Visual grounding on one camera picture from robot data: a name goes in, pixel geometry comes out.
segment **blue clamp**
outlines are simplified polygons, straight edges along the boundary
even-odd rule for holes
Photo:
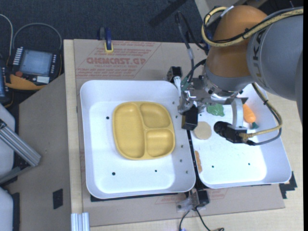
[[[114,47],[111,41],[111,31],[108,27],[105,28],[105,51],[111,53],[114,51]]]

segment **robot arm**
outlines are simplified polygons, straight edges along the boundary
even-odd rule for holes
[[[238,119],[246,99],[239,100],[237,95],[248,84],[257,88],[257,83],[268,92],[296,100],[302,120],[303,8],[270,16],[247,5],[226,9],[214,8],[205,16],[202,36],[211,48],[202,63],[203,74],[192,78],[190,73],[182,81],[178,110],[189,124],[183,128],[193,130],[197,125],[196,110],[200,113],[209,105],[231,104],[233,124],[219,122],[214,130],[231,142],[247,143],[249,136]],[[225,11],[224,15],[211,40],[206,24],[221,11]],[[279,121],[278,113],[272,113]],[[276,129],[281,132],[281,125]]]

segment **white tray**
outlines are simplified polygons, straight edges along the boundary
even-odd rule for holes
[[[248,97],[246,103],[257,117],[259,128],[248,130],[248,133],[276,126],[273,115],[251,85],[239,96]],[[209,188],[225,188],[288,181],[292,171],[281,138],[260,146],[249,146],[233,144],[214,132],[213,126],[217,121],[232,124],[231,105],[223,107],[223,117],[214,116],[207,111],[199,115],[198,120],[207,122],[212,128],[212,136],[208,140],[200,140],[191,132],[193,148],[200,155],[201,166],[198,171],[203,184]],[[244,126],[249,128],[250,124],[244,122]],[[278,131],[274,131],[251,140],[266,141],[277,133]]]
[[[189,191],[196,176],[187,132],[181,129],[178,91],[167,81],[90,80],[80,90],[86,184],[100,199]],[[176,145],[165,157],[129,160],[113,138],[112,114],[121,103],[156,102],[170,113]]]

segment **cardboard sheet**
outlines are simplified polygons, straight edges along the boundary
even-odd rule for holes
[[[113,44],[114,52],[106,53],[103,41],[74,40],[84,212],[89,212],[92,227],[181,218],[183,213],[178,212],[176,206],[186,198],[184,193],[99,201],[87,190],[79,95],[82,84],[92,79],[163,80],[171,66],[181,66],[183,75],[191,67],[186,47],[181,43],[113,41]],[[195,63],[206,58],[201,49],[191,47]],[[278,184],[207,189],[207,192],[210,203],[201,210],[202,215],[284,208]]]

